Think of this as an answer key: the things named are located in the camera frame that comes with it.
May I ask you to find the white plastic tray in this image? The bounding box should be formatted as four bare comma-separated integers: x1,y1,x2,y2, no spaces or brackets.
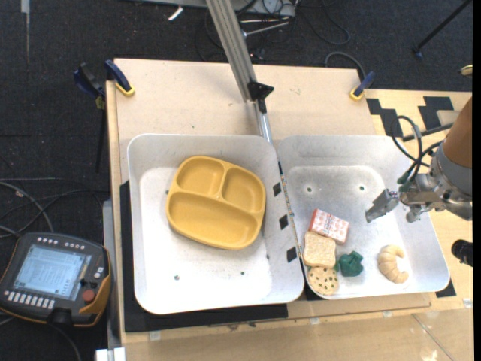
277,134,451,302
126,132,306,316

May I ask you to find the green toy broccoli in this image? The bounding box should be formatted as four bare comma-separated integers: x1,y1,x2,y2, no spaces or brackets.
337,250,365,278

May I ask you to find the beige toy croissant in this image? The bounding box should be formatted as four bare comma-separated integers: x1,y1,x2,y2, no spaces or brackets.
377,244,410,285

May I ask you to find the pale wood board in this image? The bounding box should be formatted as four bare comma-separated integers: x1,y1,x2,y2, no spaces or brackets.
105,57,432,345

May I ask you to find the yellow divided plate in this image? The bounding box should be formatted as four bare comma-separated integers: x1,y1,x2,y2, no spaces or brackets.
165,155,268,251

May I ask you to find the toy chocolate chip biscuit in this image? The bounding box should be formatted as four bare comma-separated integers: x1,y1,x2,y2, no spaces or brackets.
307,265,340,297

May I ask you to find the thin black and white rod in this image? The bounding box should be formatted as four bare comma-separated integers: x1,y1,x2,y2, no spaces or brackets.
256,102,304,263

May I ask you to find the toy bread slice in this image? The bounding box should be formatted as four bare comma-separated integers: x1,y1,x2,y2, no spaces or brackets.
302,231,337,270

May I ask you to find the orange and white carton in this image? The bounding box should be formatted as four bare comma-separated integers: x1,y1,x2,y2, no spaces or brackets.
307,208,351,245

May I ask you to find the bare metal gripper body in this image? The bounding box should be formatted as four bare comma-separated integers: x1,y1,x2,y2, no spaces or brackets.
398,152,473,222

